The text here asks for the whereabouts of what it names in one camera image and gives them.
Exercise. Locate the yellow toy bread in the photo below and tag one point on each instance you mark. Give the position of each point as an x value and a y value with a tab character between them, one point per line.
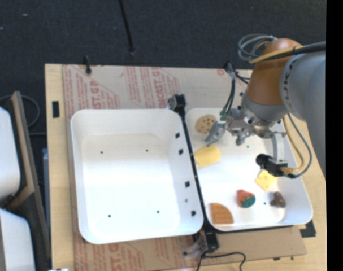
207	156

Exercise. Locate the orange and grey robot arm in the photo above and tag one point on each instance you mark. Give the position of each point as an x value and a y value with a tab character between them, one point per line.
268	75

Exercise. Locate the orange waffle piece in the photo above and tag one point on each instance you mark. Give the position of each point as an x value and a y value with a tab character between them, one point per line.
221	214

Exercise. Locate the white plastic tray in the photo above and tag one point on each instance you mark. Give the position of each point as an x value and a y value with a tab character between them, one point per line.
239	171
126	179

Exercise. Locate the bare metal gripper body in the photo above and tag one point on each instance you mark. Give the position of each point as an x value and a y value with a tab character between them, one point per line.
246	123

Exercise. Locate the thin black rod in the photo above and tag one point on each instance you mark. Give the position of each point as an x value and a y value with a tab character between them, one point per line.
194	165

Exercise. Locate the brown lumpy toy food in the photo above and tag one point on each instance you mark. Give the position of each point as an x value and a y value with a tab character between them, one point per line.
278	200

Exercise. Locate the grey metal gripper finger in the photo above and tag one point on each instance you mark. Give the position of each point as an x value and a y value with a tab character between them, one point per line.
242	138
215	133

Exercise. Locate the yellow cheese wedge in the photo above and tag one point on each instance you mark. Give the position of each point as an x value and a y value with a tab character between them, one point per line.
265	180

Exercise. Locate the black cylinder on white bracket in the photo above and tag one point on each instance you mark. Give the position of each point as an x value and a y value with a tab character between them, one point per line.
274	166

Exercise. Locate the tan biscuit with dark dots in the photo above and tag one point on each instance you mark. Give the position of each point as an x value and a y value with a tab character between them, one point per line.
203	123

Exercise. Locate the red and green strawberry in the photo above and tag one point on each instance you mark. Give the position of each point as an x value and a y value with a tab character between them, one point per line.
246	198

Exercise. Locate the brown cardboard board red print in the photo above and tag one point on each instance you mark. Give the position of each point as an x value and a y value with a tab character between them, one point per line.
148	86

